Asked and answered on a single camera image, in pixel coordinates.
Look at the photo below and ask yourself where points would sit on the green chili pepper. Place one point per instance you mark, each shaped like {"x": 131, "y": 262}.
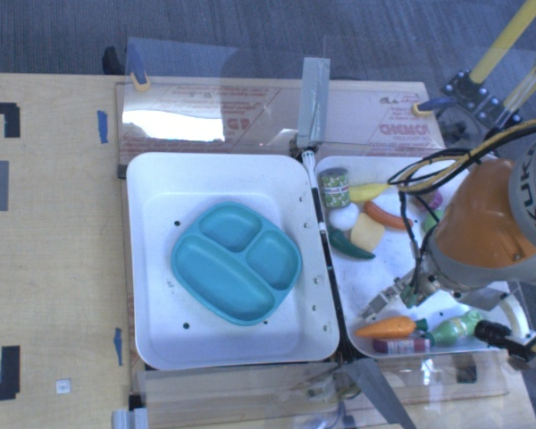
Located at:
{"x": 346, "y": 246}

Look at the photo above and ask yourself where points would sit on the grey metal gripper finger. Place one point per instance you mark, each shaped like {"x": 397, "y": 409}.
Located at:
{"x": 391, "y": 291}
{"x": 374, "y": 306}

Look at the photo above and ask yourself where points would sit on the yellow banana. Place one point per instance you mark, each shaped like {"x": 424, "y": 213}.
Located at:
{"x": 366, "y": 192}

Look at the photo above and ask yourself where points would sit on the yellow bread slice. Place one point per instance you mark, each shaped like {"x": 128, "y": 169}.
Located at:
{"x": 367, "y": 233}

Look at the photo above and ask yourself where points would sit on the black cylinder on white bracket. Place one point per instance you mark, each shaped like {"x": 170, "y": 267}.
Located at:
{"x": 500, "y": 332}

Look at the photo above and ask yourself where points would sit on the red and white carton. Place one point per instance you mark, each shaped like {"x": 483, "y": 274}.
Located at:
{"x": 399, "y": 346}

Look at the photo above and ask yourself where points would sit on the green patterned can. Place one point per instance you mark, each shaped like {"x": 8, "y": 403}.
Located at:
{"x": 335, "y": 188}

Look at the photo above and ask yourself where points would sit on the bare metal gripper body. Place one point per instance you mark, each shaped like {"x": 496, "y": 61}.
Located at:
{"x": 424, "y": 284}

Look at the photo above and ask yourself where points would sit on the purple round toy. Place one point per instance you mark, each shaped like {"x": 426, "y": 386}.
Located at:
{"x": 436, "y": 199}

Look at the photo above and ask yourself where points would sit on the orange carrot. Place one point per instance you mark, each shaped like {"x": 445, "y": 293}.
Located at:
{"x": 386, "y": 327}

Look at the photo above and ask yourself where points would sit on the blue divided plate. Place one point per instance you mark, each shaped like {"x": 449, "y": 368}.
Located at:
{"x": 232, "y": 271}

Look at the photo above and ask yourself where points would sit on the white plastic tray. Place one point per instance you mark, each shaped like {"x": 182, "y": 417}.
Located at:
{"x": 161, "y": 284}
{"x": 375, "y": 280}

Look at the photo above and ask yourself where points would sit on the light green round toy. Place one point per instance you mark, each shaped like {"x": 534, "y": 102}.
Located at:
{"x": 431, "y": 221}

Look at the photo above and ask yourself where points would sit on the white egg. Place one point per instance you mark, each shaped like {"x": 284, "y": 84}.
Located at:
{"x": 345, "y": 216}

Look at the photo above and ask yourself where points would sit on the brown cardboard board red print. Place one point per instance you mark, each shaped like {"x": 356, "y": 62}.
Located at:
{"x": 375, "y": 119}

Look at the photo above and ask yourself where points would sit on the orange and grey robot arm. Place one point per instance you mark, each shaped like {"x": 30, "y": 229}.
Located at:
{"x": 482, "y": 212}

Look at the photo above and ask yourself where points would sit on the green bottle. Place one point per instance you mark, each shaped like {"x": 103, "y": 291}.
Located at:
{"x": 451, "y": 331}

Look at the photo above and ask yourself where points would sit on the orange sausage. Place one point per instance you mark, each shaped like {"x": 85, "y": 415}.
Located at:
{"x": 382, "y": 216}

